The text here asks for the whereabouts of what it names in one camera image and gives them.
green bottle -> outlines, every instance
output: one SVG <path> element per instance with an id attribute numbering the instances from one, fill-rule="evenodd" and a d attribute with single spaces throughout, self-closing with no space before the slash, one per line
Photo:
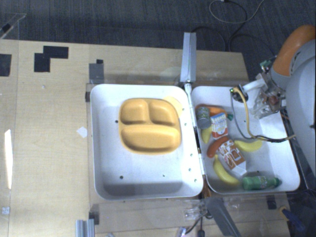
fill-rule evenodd
<path id="1" fill-rule="evenodd" d="M 245 190 L 262 190 L 271 186 L 277 187 L 280 185 L 280 180 L 276 177 L 268 179 L 265 176 L 244 177 L 242 186 Z"/>

black tape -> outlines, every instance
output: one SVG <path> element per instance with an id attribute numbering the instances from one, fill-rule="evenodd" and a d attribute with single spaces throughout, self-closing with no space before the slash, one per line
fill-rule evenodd
<path id="1" fill-rule="evenodd" d="M 34 72 L 50 72 L 50 58 L 43 53 L 34 54 Z"/>
<path id="2" fill-rule="evenodd" d="M 69 48 L 66 46 L 44 46 L 44 55 L 46 58 L 68 59 Z"/>
<path id="3" fill-rule="evenodd" d="M 269 210 L 275 210 L 277 208 L 277 202 L 274 195 L 267 196 L 267 205 Z"/>
<path id="4" fill-rule="evenodd" d="M 0 77 L 8 77 L 11 70 L 11 54 L 0 54 Z"/>
<path id="5" fill-rule="evenodd" d="M 90 102 L 90 92 L 87 92 L 85 93 L 85 102 L 86 103 L 89 103 Z"/>
<path id="6" fill-rule="evenodd" d="M 4 26 L 2 26 L 2 30 L 4 33 L 6 33 L 7 31 L 9 31 L 9 29 L 11 28 L 11 25 L 10 24 L 6 24 Z"/>

yellow plate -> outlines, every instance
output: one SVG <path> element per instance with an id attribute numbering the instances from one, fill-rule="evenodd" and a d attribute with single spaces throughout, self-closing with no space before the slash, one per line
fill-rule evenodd
<path id="1" fill-rule="evenodd" d="M 166 154 L 181 143 L 177 111 L 162 99 L 126 100 L 120 107 L 118 129 L 122 144 L 134 153 Z"/>

yellow cable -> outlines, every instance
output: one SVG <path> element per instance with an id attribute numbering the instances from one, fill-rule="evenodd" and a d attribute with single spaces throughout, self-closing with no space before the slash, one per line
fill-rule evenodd
<path id="1" fill-rule="evenodd" d="M 247 103 L 246 103 L 246 99 L 243 95 L 243 93 L 238 89 L 238 87 L 235 87 L 233 88 L 233 92 L 234 93 L 238 93 L 239 96 L 241 97 L 242 99 L 242 102 L 243 102 L 243 105 L 245 107 L 245 111 L 246 111 L 246 125 L 247 125 L 247 131 L 248 131 L 248 134 L 250 135 L 251 138 L 254 138 L 254 139 L 258 139 L 258 140 L 262 140 L 262 141 L 269 141 L 269 139 L 266 139 L 266 138 L 262 138 L 260 135 L 253 135 L 250 131 L 250 123 L 249 123 L 249 110 L 248 110 L 248 106 L 247 106 Z M 295 137 L 295 134 L 289 136 L 289 137 L 286 137 L 286 138 L 283 138 L 283 140 L 290 140 L 292 138 Z"/>

plastic banana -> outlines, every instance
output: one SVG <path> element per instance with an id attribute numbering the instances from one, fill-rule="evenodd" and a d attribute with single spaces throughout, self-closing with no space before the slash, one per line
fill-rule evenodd
<path id="1" fill-rule="evenodd" d="M 260 149 L 262 146 L 261 140 L 256 140 L 256 141 L 250 142 L 250 143 L 244 142 L 241 140 L 235 140 L 234 143 L 240 151 L 244 151 L 244 152 L 253 152 L 253 151 Z"/>
<path id="2" fill-rule="evenodd" d="M 231 176 L 224 169 L 223 165 L 221 164 L 221 162 L 218 159 L 218 155 L 215 155 L 213 168 L 214 168 L 216 175 L 218 175 L 219 179 L 222 180 L 224 183 L 226 183 L 228 185 L 238 185 L 239 184 L 239 180 L 237 178 Z"/>
<path id="3" fill-rule="evenodd" d="M 201 137 L 202 137 L 202 141 L 207 144 L 209 141 L 209 138 L 211 137 L 212 134 L 212 126 L 210 126 L 207 129 L 203 129 L 201 132 Z"/>

